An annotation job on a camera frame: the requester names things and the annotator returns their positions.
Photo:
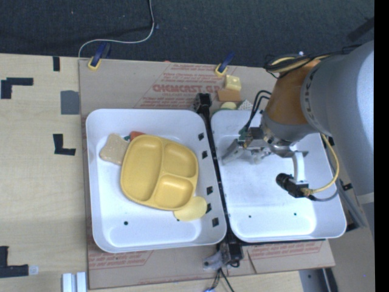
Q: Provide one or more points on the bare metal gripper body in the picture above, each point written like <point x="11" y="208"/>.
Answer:
<point x="258" y="140"/>

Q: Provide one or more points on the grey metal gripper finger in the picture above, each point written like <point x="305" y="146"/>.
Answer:
<point x="255" y="157"/>
<point x="232" y="151"/>

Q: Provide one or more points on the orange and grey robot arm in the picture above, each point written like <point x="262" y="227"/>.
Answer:
<point x="337" y="93"/>

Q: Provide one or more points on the white patterned packet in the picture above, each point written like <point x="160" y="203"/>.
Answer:
<point x="245" y="105"/>

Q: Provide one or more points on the pale yellow round disc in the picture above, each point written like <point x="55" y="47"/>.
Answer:
<point x="228" y="105"/>

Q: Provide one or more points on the white plastic tray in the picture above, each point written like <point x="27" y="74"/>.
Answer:
<point x="146" y="233"/>
<point x="261" y="205"/>

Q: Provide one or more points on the orange-brown flat biscuit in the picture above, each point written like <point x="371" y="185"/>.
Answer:
<point x="228" y="95"/>

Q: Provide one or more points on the yellow cheese block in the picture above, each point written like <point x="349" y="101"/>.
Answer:
<point x="232" y="82"/>

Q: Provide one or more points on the pale yellow round chip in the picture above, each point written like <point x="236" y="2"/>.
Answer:
<point x="193" y="210"/>

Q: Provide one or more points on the yellow divided plate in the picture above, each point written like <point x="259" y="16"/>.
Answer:
<point x="152" y="169"/>

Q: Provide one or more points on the orange carrot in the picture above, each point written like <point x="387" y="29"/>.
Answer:
<point x="136" y="134"/>

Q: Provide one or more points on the beige bread slice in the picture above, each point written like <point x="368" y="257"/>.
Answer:
<point x="113" y="149"/>

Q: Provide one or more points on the brown cardboard board red print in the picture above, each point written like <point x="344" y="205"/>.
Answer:
<point x="121" y="84"/>

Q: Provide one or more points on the black cylinder on white bracket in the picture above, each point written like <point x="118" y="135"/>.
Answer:
<point x="293" y="184"/>

